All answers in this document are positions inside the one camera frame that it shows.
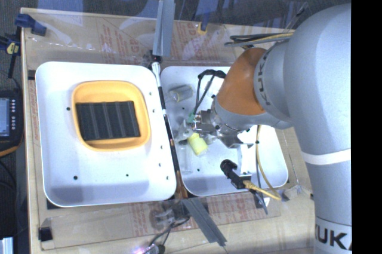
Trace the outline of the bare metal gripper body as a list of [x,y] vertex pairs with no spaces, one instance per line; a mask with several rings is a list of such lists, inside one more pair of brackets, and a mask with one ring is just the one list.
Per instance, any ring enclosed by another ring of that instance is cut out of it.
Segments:
[[220,140],[227,148],[238,148],[246,145],[249,148],[254,145],[248,140],[242,141],[239,134],[250,130],[246,124],[238,124],[237,115],[229,114],[220,117],[214,109],[201,110],[195,115],[193,131],[202,137],[212,136]]

